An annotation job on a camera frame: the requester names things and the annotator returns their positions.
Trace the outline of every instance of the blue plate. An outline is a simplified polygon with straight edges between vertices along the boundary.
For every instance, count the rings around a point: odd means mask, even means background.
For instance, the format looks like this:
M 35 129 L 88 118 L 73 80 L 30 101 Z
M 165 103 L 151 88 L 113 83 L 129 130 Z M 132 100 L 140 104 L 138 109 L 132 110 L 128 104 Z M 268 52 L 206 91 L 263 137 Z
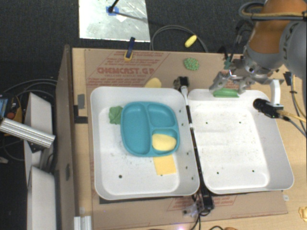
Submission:
M 140 157 L 159 157 L 175 152 L 179 146 L 176 116 L 167 105 L 156 102 L 132 102 L 121 112 L 120 131 L 124 147 Z M 170 151 L 159 151 L 152 146 L 153 134 L 164 134 L 177 140 Z

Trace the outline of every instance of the silver metal sheet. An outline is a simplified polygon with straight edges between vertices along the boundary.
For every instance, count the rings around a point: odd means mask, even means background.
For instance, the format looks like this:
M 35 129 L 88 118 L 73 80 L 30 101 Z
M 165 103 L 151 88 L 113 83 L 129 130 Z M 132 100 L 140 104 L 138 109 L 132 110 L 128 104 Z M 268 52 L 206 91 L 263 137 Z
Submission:
M 114 1 L 79 0 L 80 38 L 150 42 L 145 0 L 119 0 L 109 14 Z

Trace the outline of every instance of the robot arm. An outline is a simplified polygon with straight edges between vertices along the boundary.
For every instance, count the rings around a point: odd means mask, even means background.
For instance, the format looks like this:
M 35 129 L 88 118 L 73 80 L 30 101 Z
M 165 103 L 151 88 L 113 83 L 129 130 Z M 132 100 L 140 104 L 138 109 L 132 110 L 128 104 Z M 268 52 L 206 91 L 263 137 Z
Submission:
M 243 57 L 231 62 L 227 74 L 218 74 L 210 91 L 224 87 L 228 80 L 239 84 L 239 94 L 255 82 L 274 86 L 269 77 L 285 64 L 293 74 L 303 79 L 306 108 L 306 10 L 303 0 L 268 0 L 257 14 L 247 13 L 241 7 L 242 17 L 257 22 Z

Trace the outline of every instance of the red button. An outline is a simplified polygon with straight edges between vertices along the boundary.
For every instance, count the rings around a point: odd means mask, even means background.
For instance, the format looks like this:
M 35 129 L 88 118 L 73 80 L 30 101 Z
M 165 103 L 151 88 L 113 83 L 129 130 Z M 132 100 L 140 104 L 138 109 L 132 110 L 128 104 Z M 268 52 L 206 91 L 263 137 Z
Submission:
M 15 118 L 15 113 L 8 113 L 6 115 L 6 117 L 9 118 L 9 119 L 14 119 Z

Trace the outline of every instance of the black floor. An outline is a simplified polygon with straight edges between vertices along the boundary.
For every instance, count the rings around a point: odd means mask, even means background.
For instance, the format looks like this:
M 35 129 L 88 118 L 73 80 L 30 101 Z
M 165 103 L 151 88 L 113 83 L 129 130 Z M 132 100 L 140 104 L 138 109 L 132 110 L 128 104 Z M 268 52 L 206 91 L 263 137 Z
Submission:
M 210 52 L 221 46 L 228 51 L 240 20 L 237 10 L 245 2 L 264 0 L 146 0 L 151 36 L 163 25 L 178 24 L 194 31 Z M 173 31 L 157 37 L 156 50 L 202 52 L 199 44 L 185 49 L 187 35 Z M 248 35 L 236 51 L 242 52 Z M 0 0 L 0 92 L 23 81 L 57 79 L 63 47 L 126 48 L 125 42 L 82 40 L 78 35 L 78 0 Z M 146 43 L 135 49 L 147 50 Z M 23 89 L 14 89 L 17 94 Z M 18 145 L 8 147 L 21 158 Z M 26 228 L 26 186 L 24 165 L 10 159 L 0 148 L 0 229 Z

